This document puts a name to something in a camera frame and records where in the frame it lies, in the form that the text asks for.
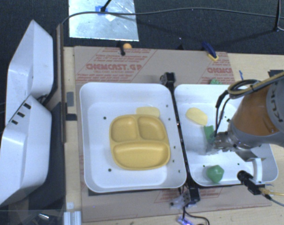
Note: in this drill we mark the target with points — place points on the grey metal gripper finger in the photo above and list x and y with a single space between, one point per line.
212 150
214 139

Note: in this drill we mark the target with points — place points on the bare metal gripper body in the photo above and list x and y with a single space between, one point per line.
225 141

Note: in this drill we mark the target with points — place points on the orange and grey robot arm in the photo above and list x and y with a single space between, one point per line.
256 111

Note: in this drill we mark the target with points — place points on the green rectangular block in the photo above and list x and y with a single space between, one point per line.
208 132

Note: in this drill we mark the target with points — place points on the white plastic tray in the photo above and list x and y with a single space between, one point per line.
198 156
97 135

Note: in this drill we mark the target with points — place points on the green round toy vegetable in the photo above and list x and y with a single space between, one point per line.
215 174

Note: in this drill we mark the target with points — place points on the pale yellow oval biscuit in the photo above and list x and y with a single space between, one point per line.
196 116

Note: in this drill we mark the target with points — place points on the thin black rod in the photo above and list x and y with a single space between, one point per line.
181 135

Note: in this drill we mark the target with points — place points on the pale yellow bread slice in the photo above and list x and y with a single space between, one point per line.
147 111

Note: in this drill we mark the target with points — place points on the yellow divided plate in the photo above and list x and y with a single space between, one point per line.
139 144

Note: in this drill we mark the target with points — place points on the brown cardboard board, red print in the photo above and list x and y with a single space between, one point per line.
141 62

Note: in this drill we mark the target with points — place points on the black cylinder on white bracket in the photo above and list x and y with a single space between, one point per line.
248 179

